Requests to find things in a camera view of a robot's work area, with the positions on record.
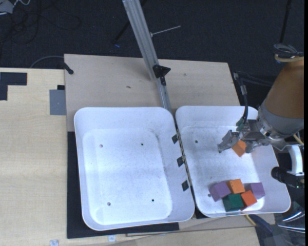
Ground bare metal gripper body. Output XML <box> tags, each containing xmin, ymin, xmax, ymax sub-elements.
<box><xmin>239</xmin><ymin>119</ymin><xmax>288</xmax><ymax>150</ymax></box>

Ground orange cube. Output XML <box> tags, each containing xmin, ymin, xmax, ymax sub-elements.
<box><xmin>232</xmin><ymin>140</ymin><xmax>247</xmax><ymax>158</ymax></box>
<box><xmin>240</xmin><ymin>190</ymin><xmax>258</xmax><ymax>208</ymax></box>
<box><xmin>226</xmin><ymin>178</ymin><xmax>246</xmax><ymax>195</ymax></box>

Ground white plastic tray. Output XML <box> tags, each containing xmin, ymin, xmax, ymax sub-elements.
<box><xmin>73</xmin><ymin>106</ymin><xmax>196</xmax><ymax>232</ymax></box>
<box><xmin>175</xmin><ymin>105</ymin><xmax>292</xmax><ymax>218</ymax></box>

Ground purple cube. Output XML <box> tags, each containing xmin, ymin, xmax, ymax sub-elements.
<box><xmin>245</xmin><ymin>182</ymin><xmax>266</xmax><ymax>200</ymax></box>
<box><xmin>208</xmin><ymin>181</ymin><xmax>232</xmax><ymax>202</ymax></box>

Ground green cube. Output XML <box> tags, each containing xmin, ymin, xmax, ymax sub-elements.
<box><xmin>222</xmin><ymin>193</ymin><xmax>245</xmax><ymax>213</ymax></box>

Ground pale wood board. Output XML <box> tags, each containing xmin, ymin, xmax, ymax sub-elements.
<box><xmin>64</xmin><ymin>54</ymin><xmax>276</xmax><ymax>238</ymax></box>

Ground black cylinder on white bracket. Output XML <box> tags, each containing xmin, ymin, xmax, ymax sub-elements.
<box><xmin>271</xmin><ymin>144</ymin><xmax>304</xmax><ymax>189</ymax></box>

